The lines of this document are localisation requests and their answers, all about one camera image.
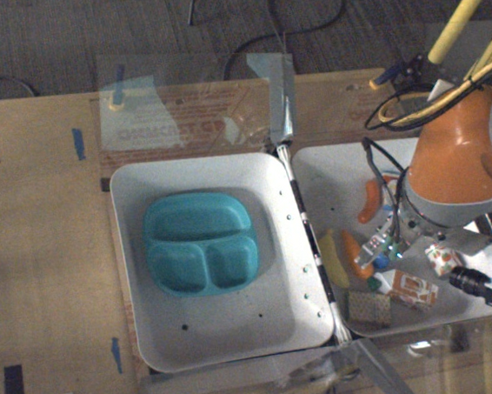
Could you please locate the brown patterned cube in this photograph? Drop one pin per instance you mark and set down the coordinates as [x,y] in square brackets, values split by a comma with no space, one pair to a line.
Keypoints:
[369,309]

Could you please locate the white plastic tray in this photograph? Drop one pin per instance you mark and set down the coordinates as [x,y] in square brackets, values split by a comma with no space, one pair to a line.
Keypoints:
[332,182]
[224,325]

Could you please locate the white can with orange print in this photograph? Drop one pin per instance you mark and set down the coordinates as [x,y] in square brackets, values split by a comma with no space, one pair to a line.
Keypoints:
[442,259]

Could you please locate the orange carrot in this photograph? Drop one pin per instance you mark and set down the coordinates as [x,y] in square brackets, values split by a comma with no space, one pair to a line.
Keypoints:
[353,250]

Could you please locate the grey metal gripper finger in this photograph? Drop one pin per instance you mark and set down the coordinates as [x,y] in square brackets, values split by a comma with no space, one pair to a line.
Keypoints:
[372,250]

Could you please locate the orange and white bottle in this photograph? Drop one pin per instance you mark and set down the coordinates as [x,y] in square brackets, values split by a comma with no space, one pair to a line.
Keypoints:
[413,288]

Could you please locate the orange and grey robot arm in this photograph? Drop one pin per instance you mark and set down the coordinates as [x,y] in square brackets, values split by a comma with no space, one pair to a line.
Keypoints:
[451,157]

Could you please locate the black cylinder on white bracket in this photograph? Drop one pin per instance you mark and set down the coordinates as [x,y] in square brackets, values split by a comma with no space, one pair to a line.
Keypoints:
[471,278]

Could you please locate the small blue ball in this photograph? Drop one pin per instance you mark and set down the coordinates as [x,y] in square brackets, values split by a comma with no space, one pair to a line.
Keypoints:
[381,261]

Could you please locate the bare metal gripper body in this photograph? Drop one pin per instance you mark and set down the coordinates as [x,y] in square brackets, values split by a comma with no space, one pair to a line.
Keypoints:
[411,229]

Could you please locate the teal divided plate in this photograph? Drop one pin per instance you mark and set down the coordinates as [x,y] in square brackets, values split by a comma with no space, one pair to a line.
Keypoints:
[198,240]

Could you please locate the yellow banana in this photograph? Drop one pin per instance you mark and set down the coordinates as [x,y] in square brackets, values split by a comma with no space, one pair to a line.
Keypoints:
[333,261]

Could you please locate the orange sausage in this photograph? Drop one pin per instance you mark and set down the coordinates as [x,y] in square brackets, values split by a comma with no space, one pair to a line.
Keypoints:
[371,200]

